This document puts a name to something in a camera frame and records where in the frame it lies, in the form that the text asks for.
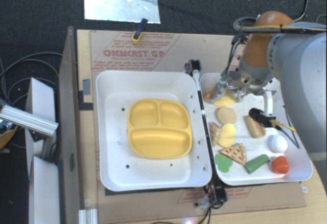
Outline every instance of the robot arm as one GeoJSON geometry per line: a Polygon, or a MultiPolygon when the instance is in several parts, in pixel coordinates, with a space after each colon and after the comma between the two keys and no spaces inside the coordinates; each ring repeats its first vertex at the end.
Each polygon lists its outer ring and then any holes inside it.
{"type": "Polygon", "coordinates": [[[262,95],[272,78],[279,80],[286,111],[307,152],[325,157],[326,26],[293,23],[269,11],[248,30],[258,33],[249,35],[238,70],[227,73],[228,86],[262,95]],[[280,32],[269,33],[276,26],[280,32]]]}

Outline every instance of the black wire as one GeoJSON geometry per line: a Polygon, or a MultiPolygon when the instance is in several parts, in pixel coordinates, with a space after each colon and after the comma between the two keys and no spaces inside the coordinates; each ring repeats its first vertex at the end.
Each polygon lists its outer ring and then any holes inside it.
{"type": "Polygon", "coordinates": [[[256,21],[256,17],[241,17],[241,18],[237,19],[236,21],[234,21],[233,28],[235,30],[239,30],[239,28],[237,27],[237,24],[240,24],[242,26],[245,23],[252,24],[252,26],[253,26],[255,21],[256,21]]]}
{"type": "MultiPolygon", "coordinates": [[[[211,219],[211,207],[207,210],[206,214],[203,216],[203,218],[199,221],[198,224],[202,224],[207,217],[208,217],[207,224],[209,224],[210,219],[211,219]]],[[[166,222],[166,221],[157,221],[157,222],[153,222],[151,224],[176,224],[176,223],[166,222]]]]}
{"type": "Polygon", "coordinates": [[[319,16],[316,18],[316,23],[319,22],[319,19],[320,19],[321,17],[327,17],[327,15],[326,15],[326,14],[321,14],[321,15],[319,15],[319,16]]]}
{"type": "Polygon", "coordinates": [[[35,53],[35,54],[31,54],[31,55],[28,55],[28,56],[25,56],[19,60],[17,60],[16,62],[14,62],[13,64],[9,65],[9,67],[7,67],[5,70],[4,70],[4,66],[3,66],[3,63],[0,59],[0,64],[1,64],[1,68],[2,68],[2,72],[0,74],[0,77],[1,77],[1,86],[2,86],[2,93],[4,95],[4,98],[5,98],[5,101],[9,102],[9,104],[13,104],[13,102],[11,102],[9,100],[9,97],[7,95],[7,89],[6,89],[6,83],[5,83],[5,74],[6,72],[8,72],[11,68],[13,68],[16,64],[19,64],[19,63],[22,63],[22,62],[37,62],[37,63],[41,63],[41,64],[44,64],[46,66],[48,66],[53,72],[55,72],[55,74],[57,76],[59,76],[58,72],[56,71],[56,69],[50,65],[49,63],[43,61],[43,60],[39,60],[39,59],[30,59],[30,57],[33,57],[33,56],[39,56],[39,55],[44,55],[44,54],[50,54],[50,55],[55,55],[55,56],[62,56],[62,54],[59,54],[59,53],[53,53],[53,52],[41,52],[41,53],[35,53]]]}
{"type": "Polygon", "coordinates": [[[44,64],[44,65],[46,65],[46,66],[48,66],[49,68],[51,68],[52,70],[53,70],[53,72],[57,75],[57,76],[59,76],[59,73],[56,71],[56,69],[52,66],[52,65],[50,65],[49,63],[47,63],[47,62],[45,62],[45,61],[43,61],[43,60],[39,60],[39,59],[34,59],[34,58],[29,58],[29,59],[24,59],[24,60],[22,60],[21,62],[38,62],[38,63],[41,63],[41,64],[44,64]]]}
{"type": "Polygon", "coordinates": [[[14,106],[15,106],[15,104],[16,104],[18,101],[20,101],[20,100],[22,100],[23,98],[26,98],[26,97],[27,97],[27,94],[24,94],[24,95],[20,96],[18,99],[16,99],[16,100],[13,102],[14,106]]]}
{"type": "MultiPolygon", "coordinates": [[[[288,116],[288,113],[287,113],[287,111],[286,111],[285,106],[284,106],[284,110],[285,110],[285,115],[286,115],[287,123],[288,123],[288,125],[289,125],[290,127],[292,127],[293,125],[292,125],[292,123],[291,123],[291,121],[290,121],[290,117],[288,116]]],[[[294,144],[296,144],[295,146],[299,149],[299,148],[300,148],[300,145],[299,145],[299,143],[298,143],[298,141],[297,141],[297,138],[296,138],[296,136],[295,136],[295,133],[294,133],[292,130],[291,130],[291,133],[292,133],[293,138],[294,138],[294,140],[295,140],[295,143],[294,143],[294,144]]]]}
{"type": "Polygon", "coordinates": [[[230,64],[232,62],[232,59],[234,58],[235,52],[237,50],[237,47],[239,45],[244,45],[244,44],[245,44],[245,42],[242,42],[241,41],[241,38],[236,43],[232,44],[231,49],[230,49],[230,54],[229,54],[229,59],[228,59],[227,67],[226,67],[226,72],[228,72],[229,66],[230,66],[230,64]]]}
{"type": "Polygon", "coordinates": [[[211,218],[211,207],[207,210],[205,216],[203,217],[203,219],[200,220],[200,222],[198,224],[202,224],[207,217],[208,217],[207,224],[209,224],[210,223],[210,218],[211,218]]]}
{"type": "Polygon", "coordinates": [[[9,143],[10,143],[11,145],[13,145],[14,147],[16,147],[16,148],[26,149],[26,147],[24,147],[24,146],[20,146],[20,145],[14,143],[13,141],[10,141],[9,143]]]}
{"type": "Polygon", "coordinates": [[[21,61],[25,60],[25,59],[28,59],[28,58],[31,58],[31,57],[35,57],[35,56],[41,56],[41,55],[55,55],[55,56],[59,56],[59,57],[62,57],[62,54],[60,53],[55,53],[55,52],[39,52],[39,53],[34,53],[34,54],[30,54],[30,55],[27,55],[17,61],[15,61],[14,63],[12,63],[11,65],[9,65],[9,67],[7,67],[4,71],[2,71],[0,73],[0,77],[6,73],[9,69],[11,69],[13,66],[17,65],[18,63],[20,63],[21,61]]]}
{"type": "Polygon", "coordinates": [[[214,210],[219,210],[223,205],[224,205],[224,204],[221,203],[221,204],[219,204],[219,206],[215,207],[215,204],[213,204],[213,205],[211,206],[211,208],[214,209],[214,210]]]}
{"type": "Polygon", "coordinates": [[[275,128],[277,129],[277,130],[279,130],[279,131],[281,131],[282,133],[284,133],[285,135],[286,135],[286,137],[294,144],[294,146],[295,147],[297,147],[298,149],[300,149],[300,146],[299,146],[299,144],[298,144],[298,142],[297,142],[297,140],[295,139],[295,141],[291,138],[291,136],[290,135],[288,135],[288,133],[285,131],[285,130],[283,130],[283,128],[282,127],[280,127],[280,126],[275,126],[275,128]]]}
{"type": "Polygon", "coordinates": [[[234,21],[233,28],[240,33],[243,34],[251,34],[251,33],[290,33],[290,34],[319,34],[321,32],[326,32],[326,30],[313,30],[311,28],[294,28],[294,29],[283,29],[281,26],[280,29],[273,28],[256,28],[256,27],[247,27],[247,29],[243,29],[243,24],[246,22],[253,21],[253,17],[241,17],[234,21]]]}
{"type": "MultiPolygon", "coordinates": [[[[48,79],[43,79],[43,78],[35,78],[35,79],[40,80],[40,81],[47,82],[47,83],[49,83],[49,84],[52,84],[53,86],[56,85],[56,83],[54,83],[54,82],[52,82],[52,81],[50,81],[50,80],[48,80],[48,79]]],[[[29,77],[29,78],[20,79],[20,80],[16,81],[14,84],[11,85],[11,87],[9,88],[9,90],[8,90],[8,92],[7,92],[7,97],[8,97],[8,103],[9,103],[9,104],[12,104],[12,102],[10,101],[10,93],[11,93],[11,91],[13,90],[13,88],[14,88],[15,86],[17,86],[18,84],[20,84],[20,83],[26,81],[26,80],[31,80],[31,78],[29,77]]]]}
{"type": "Polygon", "coordinates": [[[54,145],[57,145],[57,143],[59,142],[59,140],[57,140],[56,142],[54,142],[51,147],[50,147],[50,152],[49,154],[51,155],[51,152],[52,152],[52,148],[54,147],[54,145]]]}

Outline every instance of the red tomato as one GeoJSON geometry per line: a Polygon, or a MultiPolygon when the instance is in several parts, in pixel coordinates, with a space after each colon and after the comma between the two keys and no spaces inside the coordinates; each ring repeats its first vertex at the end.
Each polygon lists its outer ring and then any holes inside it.
{"type": "Polygon", "coordinates": [[[289,170],[287,159],[284,156],[278,156],[272,163],[272,170],[276,173],[285,174],[289,170]]]}

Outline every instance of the toy pizza slice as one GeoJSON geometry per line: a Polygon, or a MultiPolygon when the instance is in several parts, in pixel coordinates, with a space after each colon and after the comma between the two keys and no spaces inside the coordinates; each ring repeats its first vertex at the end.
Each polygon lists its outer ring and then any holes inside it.
{"type": "Polygon", "coordinates": [[[246,163],[246,151],[242,143],[236,144],[230,148],[225,148],[220,151],[220,154],[231,158],[241,165],[245,165],[246,163]]]}

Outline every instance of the black carpet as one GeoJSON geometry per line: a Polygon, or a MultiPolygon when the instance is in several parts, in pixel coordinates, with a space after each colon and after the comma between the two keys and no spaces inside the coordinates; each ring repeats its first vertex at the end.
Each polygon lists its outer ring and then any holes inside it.
{"type": "MultiPolygon", "coordinates": [[[[242,16],[278,10],[291,18],[301,15],[303,0],[158,0],[161,24],[149,24],[150,32],[234,34],[232,23],[242,16]]],[[[134,30],[137,24],[84,19],[83,0],[0,0],[0,57],[4,67],[26,55],[63,50],[67,27],[75,29],[134,30]]],[[[326,0],[309,0],[304,21],[326,14],[326,0]]],[[[56,69],[60,58],[42,58],[56,69]]],[[[22,63],[6,74],[7,89],[26,77],[55,81],[46,66],[22,63]]],[[[28,83],[12,90],[11,100],[27,92],[28,83]]],[[[17,102],[24,108],[24,99],[17,102]]],[[[22,132],[13,142],[24,145],[22,132]]],[[[0,154],[0,223],[28,223],[28,179],[25,151],[8,144],[0,154]]]]}

